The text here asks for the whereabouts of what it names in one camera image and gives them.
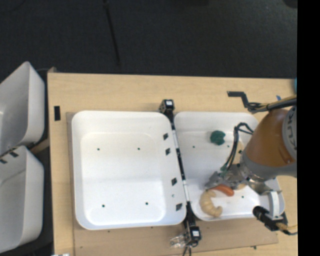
white plastic part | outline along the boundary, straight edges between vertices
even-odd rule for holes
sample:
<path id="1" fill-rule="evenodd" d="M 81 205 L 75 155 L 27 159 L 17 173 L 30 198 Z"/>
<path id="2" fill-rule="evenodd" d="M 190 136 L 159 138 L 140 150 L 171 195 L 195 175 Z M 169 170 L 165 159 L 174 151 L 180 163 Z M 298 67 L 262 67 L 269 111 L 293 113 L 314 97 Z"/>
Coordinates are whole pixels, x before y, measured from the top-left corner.
<path id="1" fill-rule="evenodd" d="M 40 140 L 45 128 L 45 84 L 24 62 L 0 84 L 0 156 Z"/>
<path id="2" fill-rule="evenodd" d="M 166 116 L 82 111 L 72 118 L 71 130 L 75 216 L 82 227 L 166 226 L 184 220 L 186 198 Z"/>
<path id="3" fill-rule="evenodd" d="M 226 196 L 216 191 L 217 197 L 212 198 L 214 205 L 222 206 L 219 218 L 212 217 L 201 210 L 200 196 L 205 191 L 205 184 L 209 177 L 226 162 L 234 140 L 234 127 L 240 122 L 247 123 L 253 130 L 258 121 L 247 113 L 234 112 L 180 112 L 174 119 L 176 134 L 181 151 L 183 167 L 188 184 L 191 207 L 194 214 L 204 221 L 252 218 L 255 206 L 270 209 L 268 195 L 260 196 L 250 187 L 236 190 L 234 196 Z M 216 145 L 211 143 L 210 135 L 214 131 L 225 133 L 225 143 Z M 251 136 L 239 132 L 239 141 L 245 147 Z M 280 191 L 276 179 L 266 183 L 275 191 Z M 282 193 L 279 194 L 279 212 L 285 209 Z"/>
<path id="4" fill-rule="evenodd" d="M 43 225 L 44 168 L 20 146 L 0 162 L 0 253 L 35 240 Z"/>
<path id="5" fill-rule="evenodd" d="M 268 215 L 272 220 L 279 220 L 282 219 L 280 212 L 280 201 L 279 201 L 279 194 L 277 191 L 271 191 L 268 193 L 269 196 L 269 214 Z"/>

white bin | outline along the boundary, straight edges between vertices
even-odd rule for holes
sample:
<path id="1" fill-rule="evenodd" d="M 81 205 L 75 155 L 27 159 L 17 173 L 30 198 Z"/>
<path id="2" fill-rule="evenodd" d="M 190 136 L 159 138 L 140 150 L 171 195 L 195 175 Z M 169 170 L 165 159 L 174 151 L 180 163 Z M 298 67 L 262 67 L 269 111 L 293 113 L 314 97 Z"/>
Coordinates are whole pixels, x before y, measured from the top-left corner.
<path id="1" fill-rule="evenodd" d="M 45 128 L 45 84 L 24 62 L 0 84 L 0 253 L 42 230 L 44 167 L 26 146 Z"/>
<path id="2" fill-rule="evenodd" d="M 184 220 L 187 201 L 204 221 L 253 218 L 255 206 L 270 209 L 268 196 L 248 186 L 232 197 L 216 192 L 214 204 L 223 207 L 219 218 L 204 213 L 199 204 L 209 177 L 230 154 L 234 127 L 246 122 L 256 128 L 258 121 L 251 114 L 181 112 L 174 122 L 178 141 L 169 119 L 157 112 L 82 111 L 73 116 L 70 146 L 75 216 L 80 225 L 88 230 L 174 225 Z M 210 142 L 216 130 L 226 134 L 223 145 Z M 250 135 L 240 134 L 244 147 L 249 139 Z M 276 179 L 268 185 L 280 190 Z M 283 212 L 282 194 L 279 201 Z"/>

dark floor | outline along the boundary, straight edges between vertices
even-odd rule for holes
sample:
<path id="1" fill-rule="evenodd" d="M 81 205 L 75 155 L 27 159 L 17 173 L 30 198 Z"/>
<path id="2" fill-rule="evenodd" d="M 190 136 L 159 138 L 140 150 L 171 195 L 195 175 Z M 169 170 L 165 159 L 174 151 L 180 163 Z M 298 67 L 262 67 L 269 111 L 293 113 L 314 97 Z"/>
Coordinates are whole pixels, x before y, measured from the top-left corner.
<path id="1" fill-rule="evenodd" d="M 44 80 L 52 66 L 73 73 L 297 76 L 298 0 L 108 3 L 1 0 L 0 81 L 24 61 Z M 51 223 L 45 223 L 45 239 L 34 254 L 26 249 L 29 255 L 50 255 Z"/>

wooden table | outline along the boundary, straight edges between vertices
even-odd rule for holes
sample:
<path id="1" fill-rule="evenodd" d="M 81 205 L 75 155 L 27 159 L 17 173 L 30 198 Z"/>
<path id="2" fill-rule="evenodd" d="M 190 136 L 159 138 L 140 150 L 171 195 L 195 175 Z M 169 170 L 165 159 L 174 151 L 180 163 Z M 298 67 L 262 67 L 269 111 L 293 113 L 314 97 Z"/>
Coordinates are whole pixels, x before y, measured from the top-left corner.
<path id="1" fill-rule="evenodd" d="M 66 113 L 82 110 L 156 111 L 163 99 L 173 99 L 175 111 L 247 112 L 240 98 L 272 102 L 294 94 L 289 79 L 212 78 L 152 75 L 48 73 L 49 143 L 52 179 L 54 253 L 71 256 L 181 255 L 169 247 L 182 225 L 88 231 L 73 213 Z M 266 113 L 258 113 L 258 120 Z M 290 225 L 298 221 L 297 179 L 280 177 Z M 203 239 L 197 256 L 298 255 L 298 237 L 271 232 L 254 218 L 197 221 Z"/>

black cable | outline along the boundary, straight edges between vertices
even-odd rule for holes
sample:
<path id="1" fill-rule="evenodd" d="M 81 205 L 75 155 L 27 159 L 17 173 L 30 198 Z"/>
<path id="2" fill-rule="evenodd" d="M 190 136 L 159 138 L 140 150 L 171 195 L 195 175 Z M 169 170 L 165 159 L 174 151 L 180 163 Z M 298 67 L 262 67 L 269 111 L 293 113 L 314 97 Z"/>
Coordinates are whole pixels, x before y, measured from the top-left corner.
<path id="1" fill-rule="evenodd" d="M 258 103 L 258 102 L 248 102 L 246 104 L 248 111 L 253 114 L 258 112 L 282 109 L 282 108 L 296 106 L 296 105 L 297 105 L 297 95 L 293 95 L 269 104 Z"/>
<path id="2" fill-rule="evenodd" d="M 298 235 L 298 231 L 297 232 L 294 232 L 294 233 L 291 233 L 289 232 L 288 230 L 282 230 L 282 232 L 288 236 L 295 236 L 295 235 Z"/>
<path id="3" fill-rule="evenodd" d="M 192 243 L 189 243 L 189 245 L 190 245 L 192 248 L 197 247 L 198 244 L 199 244 L 198 241 L 194 241 L 194 242 L 192 242 Z"/>
<path id="4" fill-rule="evenodd" d="M 22 0 L 20 4 L 16 5 L 15 7 L 9 9 L 9 10 L 2 10 L 0 11 L 0 14 L 5 14 L 5 13 L 11 13 L 16 10 L 18 10 L 27 0 Z"/>
<path id="5" fill-rule="evenodd" d="M 189 256 L 191 256 L 191 246 L 190 245 L 185 246 L 182 256 L 186 255 L 188 248 L 189 248 Z"/>
<path id="6" fill-rule="evenodd" d="M 246 127 L 248 129 L 248 131 L 240 129 L 240 127 L 243 127 L 243 126 Z M 226 168 L 226 170 L 230 169 L 230 167 L 233 164 L 234 159 L 236 157 L 237 147 L 238 147 L 238 142 L 239 142 L 239 131 L 246 133 L 246 134 L 250 134 L 250 135 L 252 135 L 254 133 L 254 131 L 250 128 L 250 126 L 245 122 L 240 122 L 237 126 L 234 127 L 232 149 L 231 149 L 231 152 L 230 152 L 230 155 L 229 155 L 227 161 L 223 165 Z"/>
<path id="7" fill-rule="evenodd" d="M 110 14 L 110 3 L 108 0 L 103 0 L 103 7 L 105 9 L 105 14 L 109 23 L 109 28 L 110 28 L 110 33 L 111 33 L 111 39 L 112 39 L 112 43 L 113 43 L 113 48 L 115 51 L 115 57 L 116 57 L 116 61 L 117 64 L 120 65 L 120 54 L 119 54 L 119 48 L 118 48 L 118 43 L 116 40 L 116 34 L 115 34 L 115 29 L 114 29 L 114 25 L 111 19 L 111 14 Z"/>

